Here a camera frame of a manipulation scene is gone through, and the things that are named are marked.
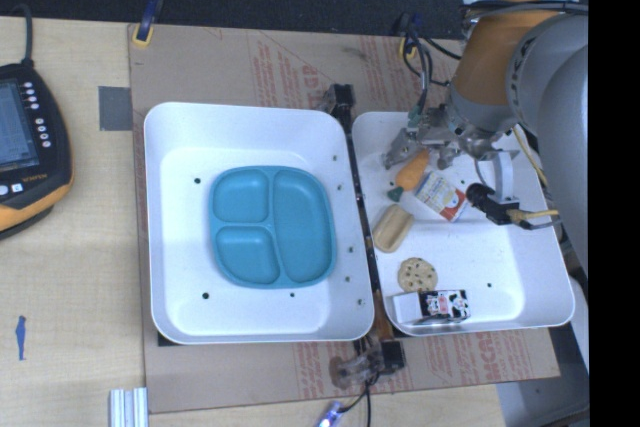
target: cookie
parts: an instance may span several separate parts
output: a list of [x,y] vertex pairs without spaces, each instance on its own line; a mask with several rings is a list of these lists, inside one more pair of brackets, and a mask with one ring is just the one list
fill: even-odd
[[422,258],[408,258],[400,264],[398,284],[405,292],[435,290],[438,273],[433,265]]

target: cardboard sheet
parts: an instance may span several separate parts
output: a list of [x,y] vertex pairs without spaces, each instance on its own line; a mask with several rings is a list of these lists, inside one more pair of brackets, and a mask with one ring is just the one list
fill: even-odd
[[[133,26],[129,27],[129,41]],[[439,41],[454,52],[460,42]],[[151,413],[354,396],[331,380],[330,361],[356,355],[350,342],[178,346],[159,337],[150,312],[143,122],[165,101],[316,108],[331,84],[352,84],[354,117],[408,111],[420,91],[400,38],[156,25],[151,44],[129,44],[138,205],[144,355]],[[435,80],[455,71],[433,50]],[[428,103],[444,89],[431,86]],[[373,393],[557,377],[547,329],[403,338],[407,365]]]

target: blue plate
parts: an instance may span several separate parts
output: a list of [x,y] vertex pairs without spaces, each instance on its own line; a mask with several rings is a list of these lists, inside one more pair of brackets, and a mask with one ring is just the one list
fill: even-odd
[[234,283],[313,285],[333,270],[331,206],[310,173],[284,166],[230,169],[214,181],[209,221],[215,260]]

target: black cable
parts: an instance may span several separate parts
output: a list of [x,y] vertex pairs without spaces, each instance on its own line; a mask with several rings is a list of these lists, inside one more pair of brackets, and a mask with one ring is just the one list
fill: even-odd
[[356,354],[360,356],[362,353],[364,353],[367,350],[367,338],[366,337],[358,338],[353,342],[353,347],[356,350]]
[[415,42],[415,47],[418,50],[418,56],[420,57],[420,64],[422,65],[422,72],[426,75],[426,84],[423,84],[423,89],[426,89],[427,84],[429,84],[431,80],[431,70],[433,68],[431,54],[428,51],[425,51],[424,47],[420,44],[420,39],[416,34],[415,30],[409,29],[408,35],[411,37],[411,40]]
[[571,0],[531,0],[515,2],[510,0],[478,0],[471,4],[463,4],[460,11],[465,20],[483,16],[531,10],[561,11],[567,14],[588,15],[589,6]]
[[[404,60],[404,64],[406,64],[407,68],[409,68],[409,71],[411,71],[411,73],[413,73],[414,75],[416,75],[418,77],[421,77],[420,72],[418,70],[416,70],[413,67],[413,65],[409,62],[409,59],[407,58],[407,52],[406,52],[405,49],[403,49],[403,52],[402,52],[402,59]],[[430,55],[429,55],[428,59],[429,59],[429,62],[431,62],[431,63],[433,62],[433,60],[432,60]],[[435,80],[435,79],[431,78],[430,82],[431,82],[431,84],[435,84],[436,86],[449,87],[449,81],[441,82],[439,80]]]
[[349,404],[348,406],[344,406],[342,408],[340,408],[340,413],[347,413],[349,411],[351,411],[357,404],[358,402],[360,402],[362,400],[362,398],[367,394],[367,391],[369,390],[369,387],[367,386],[367,384],[365,383],[364,385],[364,390],[362,391],[362,393],[358,396],[358,398],[356,400],[354,400],[351,404]]
[[371,392],[367,387],[367,427],[371,426]]
[[520,221],[518,224],[518,226],[520,226],[520,228],[524,228],[525,230],[529,230],[529,231],[533,231],[533,230],[541,230],[543,228],[550,228],[551,226],[556,226],[558,224],[562,223],[562,219],[555,219],[553,221],[549,221],[547,223],[543,223],[543,224],[532,224],[529,221]]
[[33,60],[31,59],[31,52],[33,49],[33,16],[31,14],[31,9],[26,4],[18,4],[17,6],[14,6],[9,14],[13,14],[18,10],[24,13],[24,19],[27,25],[27,41],[25,45],[24,59],[22,60],[22,64],[33,67]]
[[427,43],[429,43],[429,45],[431,45],[433,48],[435,48],[436,50],[439,50],[440,52],[442,52],[444,55],[451,57],[452,59],[456,59],[457,61],[459,61],[460,59],[462,59],[462,56],[458,55],[458,54],[454,54],[453,52],[451,52],[450,50],[447,50],[446,48],[444,48],[443,46],[439,45],[438,43],[436,43],[435,41],[433,41],[431,38],[425,38],[424,39]]
[[[413,41],[411,42],[411,44],[407,44],[409,42],[410,37],[413,39]],[[415,47],[418,50],[418,55],[420,56],[420,64],[422,65],[422,73],[419,73],[418,71],[416,71],[416,69],[413,66],[411,66],[411,64],[409,63],[409,60],[407,59],[407,50],[412,47]],[[427,79],[427,69],[426,69],[427,63],[426,63],[426,58],[424,54],[425,52],[424,52],[424,49],[422,48],[422,44],[420,43],[420,40],[418,40],[417,37],[414,38],[413,34],[409,34],[408,36],[405,37],[404,45],[402,47],[402,57],[407,67],[420,78],[420,85],[422,89],[422,92],[420,93],[420,97],[418,98],[418,102],[416,103],[416,107],[418,108],[417,114],[422,114],[422,111],[424,111],[424,106],[427,103],[427,85],[429,82]]]

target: gray tape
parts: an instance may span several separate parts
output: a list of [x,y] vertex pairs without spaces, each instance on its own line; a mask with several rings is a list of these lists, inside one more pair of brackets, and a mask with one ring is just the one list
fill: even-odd
[[131,130],[131,89],[98,86],[100,130]]

